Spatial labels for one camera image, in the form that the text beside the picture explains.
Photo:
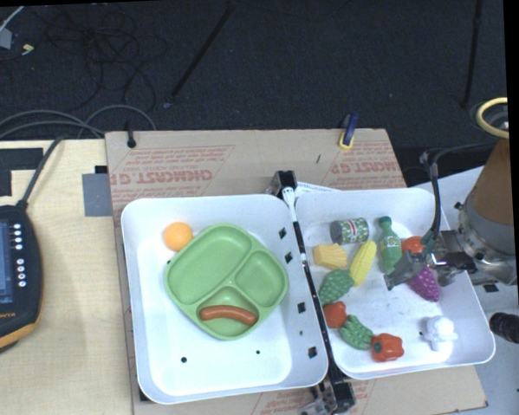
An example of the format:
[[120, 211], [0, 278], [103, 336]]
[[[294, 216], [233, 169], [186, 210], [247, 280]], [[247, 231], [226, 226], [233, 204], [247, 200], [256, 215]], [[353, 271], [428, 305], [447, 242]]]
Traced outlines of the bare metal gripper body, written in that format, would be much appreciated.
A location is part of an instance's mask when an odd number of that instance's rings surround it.
[[480, 283], [517, 282], [516, 256], [500, 250], [474, 230], [442, 230], [425, 245], [426, 260], [434, 268], [449, 265], [467, 273]]

